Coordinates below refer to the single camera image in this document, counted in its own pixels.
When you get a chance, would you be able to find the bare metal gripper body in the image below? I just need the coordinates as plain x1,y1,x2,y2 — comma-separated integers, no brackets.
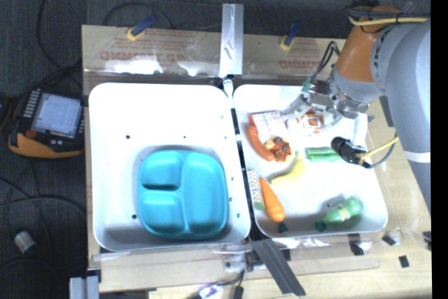
301,79,371,119

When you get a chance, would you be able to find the white carton with orange print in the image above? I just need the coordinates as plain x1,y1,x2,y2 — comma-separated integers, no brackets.
285,109,325,136

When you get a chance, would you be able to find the white carton with red print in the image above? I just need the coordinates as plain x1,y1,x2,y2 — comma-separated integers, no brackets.
248,110,286,145

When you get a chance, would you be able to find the toy pizza slice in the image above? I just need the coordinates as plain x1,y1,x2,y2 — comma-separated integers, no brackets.
263,135,293,163

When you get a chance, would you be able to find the orange-red toy sausage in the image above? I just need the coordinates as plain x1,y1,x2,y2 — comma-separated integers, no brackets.
245,123,275,162

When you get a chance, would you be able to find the yellow banana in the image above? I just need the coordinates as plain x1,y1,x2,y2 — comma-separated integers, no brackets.
269,151,306,187

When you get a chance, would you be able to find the white plastic tray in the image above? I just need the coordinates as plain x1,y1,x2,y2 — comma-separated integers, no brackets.
87,81,253,253
232,83,389,239

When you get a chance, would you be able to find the white printed packet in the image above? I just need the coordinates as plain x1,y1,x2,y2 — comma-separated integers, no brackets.
246,169,266,211

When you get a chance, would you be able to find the green plastic bottle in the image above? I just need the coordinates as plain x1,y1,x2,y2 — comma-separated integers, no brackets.
314,197,363,232

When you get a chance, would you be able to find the orange carrot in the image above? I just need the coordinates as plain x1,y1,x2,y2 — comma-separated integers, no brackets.
259,176,290,234

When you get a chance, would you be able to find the blue divided plate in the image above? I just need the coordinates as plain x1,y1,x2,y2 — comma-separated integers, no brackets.
136,149,230,240

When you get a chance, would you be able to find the brown cardboard board red print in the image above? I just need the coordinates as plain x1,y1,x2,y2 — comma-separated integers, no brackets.
80,24,432,293

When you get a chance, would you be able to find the small grey metal cylinder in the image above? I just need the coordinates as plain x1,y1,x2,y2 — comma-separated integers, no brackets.
13,230,36,253

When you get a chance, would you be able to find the black cylinder on white bracket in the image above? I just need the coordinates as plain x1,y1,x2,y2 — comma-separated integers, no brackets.
330,113,369,166

